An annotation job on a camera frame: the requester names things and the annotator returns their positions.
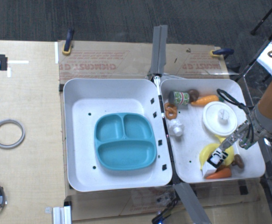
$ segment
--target blue divided plate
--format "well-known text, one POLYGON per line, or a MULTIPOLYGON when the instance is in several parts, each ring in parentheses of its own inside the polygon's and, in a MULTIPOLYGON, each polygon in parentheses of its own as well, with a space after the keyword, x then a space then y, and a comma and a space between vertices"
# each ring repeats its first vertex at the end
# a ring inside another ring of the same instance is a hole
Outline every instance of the blue divided plate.
POLYGON ((95 124, 94 142, 98 160, 111 170, 145 168, 156 158, 153 129, 136 113, 101 117, 95 124))

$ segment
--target blue clamp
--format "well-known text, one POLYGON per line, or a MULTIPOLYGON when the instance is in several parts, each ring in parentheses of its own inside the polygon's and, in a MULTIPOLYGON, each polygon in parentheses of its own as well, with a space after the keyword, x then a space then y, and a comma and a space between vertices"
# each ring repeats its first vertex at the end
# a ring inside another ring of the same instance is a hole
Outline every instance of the blue clamp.
POLYGON ((224 59, 226 59, 229 55, 232 55, 234 53, 234 49, 230 48, 223 48, 219 50, 211 50, 209 52, 210 56, 215 58, 215 57, 220 57, 220 55, 224 55, 224 59))
POLYGON ((69 55, 71 52, 71 40, 74 36, 74 29, 69 28, 68 32, 67 32, 67 37, 66 37, 66 41, 65 44, 63 46, 62 49, 62 54, 63 55, 69 55))

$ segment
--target pretzel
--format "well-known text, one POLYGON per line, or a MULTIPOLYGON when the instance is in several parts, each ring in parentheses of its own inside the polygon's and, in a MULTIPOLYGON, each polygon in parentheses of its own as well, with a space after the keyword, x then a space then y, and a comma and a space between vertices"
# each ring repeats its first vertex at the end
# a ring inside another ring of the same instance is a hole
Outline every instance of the pretzel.
POLYGON ((167 119, 175 119, 177 117, 177 107, 170 103, 165 103, 165 115, 167 119))

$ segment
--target black cable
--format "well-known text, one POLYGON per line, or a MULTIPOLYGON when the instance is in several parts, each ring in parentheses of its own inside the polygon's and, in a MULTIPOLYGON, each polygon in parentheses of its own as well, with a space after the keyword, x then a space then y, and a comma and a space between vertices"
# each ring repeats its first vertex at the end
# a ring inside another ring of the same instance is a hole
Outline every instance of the black cable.
POLYGON ((233 105, 236 105, 238 108, 242 109, 245 112, 248 122, 249 122, 249 129, 248 129, 246 138, 249 138, 249 135, 251 133, 250 143, 253 143, 253 141, 254 141, 254 128, 253 128, 252 120, 250 117, 250 110, 249 110, 250 107, 244 105, 243 103, 238 102, 234 97, 232 97, 229 93, 227 93, 224 90, 217 89, 216 91, 217 91, 218 95, 222 97, 222 99, 224 99, 225 101, 227 101, 233 105))

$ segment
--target light wood surface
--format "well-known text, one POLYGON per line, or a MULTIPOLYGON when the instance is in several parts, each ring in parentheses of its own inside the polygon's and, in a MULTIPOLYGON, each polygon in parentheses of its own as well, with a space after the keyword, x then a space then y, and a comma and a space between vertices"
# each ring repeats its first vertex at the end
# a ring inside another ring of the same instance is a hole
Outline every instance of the light wood surface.
MULTIPOLYGON (((0 71, 0 120, 17 119, 25 127, 25 140, 15 149, 0 149, 0 185, 7 205, 0 224, 50 224, 46 208, 63 207, 65 199, 62 117, 59 68, 54 42, 0 41, 0 54, 11 64, 12 75, 0 71)), ((0 129, 0 141, 12 143, 20 136, 13 125, 0 129)), ((272 217, 261 185, 257 201, 205 207, 214 224, 271 224, 272 217)), ((84 224, 150 224, 155 214, 77 221, 84 224)), ((171 217, 172 223, 192 223, 186 211, 171 217)))

